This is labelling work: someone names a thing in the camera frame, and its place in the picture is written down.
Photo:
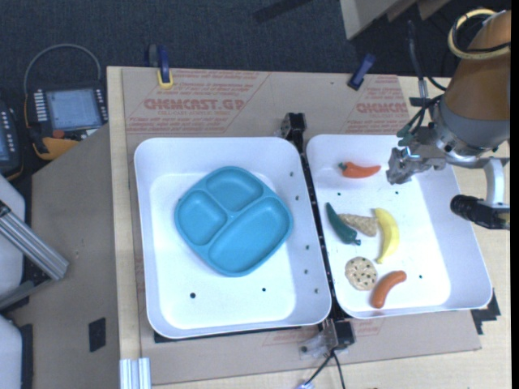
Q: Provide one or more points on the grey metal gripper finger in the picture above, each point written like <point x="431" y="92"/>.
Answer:
<point x="396" y="164"/>
<point x="414" y="169"/>

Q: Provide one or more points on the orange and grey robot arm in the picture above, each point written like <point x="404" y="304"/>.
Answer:
<point x="482" y="79"/>

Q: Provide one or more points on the black cylinder on white bracket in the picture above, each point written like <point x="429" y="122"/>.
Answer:
<point x="478" y="207"/>

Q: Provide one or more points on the orange chili pepper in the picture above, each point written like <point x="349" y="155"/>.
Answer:
<point x="359" y="170"/>

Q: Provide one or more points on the tan chocolate chip biscuit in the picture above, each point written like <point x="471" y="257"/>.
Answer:
<point x="360" y="274"/>

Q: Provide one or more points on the white plastic tray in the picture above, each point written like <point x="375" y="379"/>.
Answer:
<point x="227" y="302"/>
<point x="417" y="241"/>

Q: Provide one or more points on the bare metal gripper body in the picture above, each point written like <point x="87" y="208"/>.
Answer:
<point x="440" y="146"/>

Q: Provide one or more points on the orange sausage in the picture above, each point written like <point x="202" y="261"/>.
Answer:
<point x="387" y="289"/>

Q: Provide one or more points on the brown cardboard board, red print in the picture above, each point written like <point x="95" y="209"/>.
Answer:
<point x="211" y="108"/>

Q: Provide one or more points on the blue divided plate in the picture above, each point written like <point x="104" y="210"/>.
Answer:
<point x="239" y="225"/>

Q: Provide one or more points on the thin black and white rod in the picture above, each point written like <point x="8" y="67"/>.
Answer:
<point x="317" y="213"/>

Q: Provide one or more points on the yellow banana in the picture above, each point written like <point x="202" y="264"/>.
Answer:
<point x="388" y="233"/>

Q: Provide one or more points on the green chili pepper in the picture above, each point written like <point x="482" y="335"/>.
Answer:
<point x="338" y="225"/>

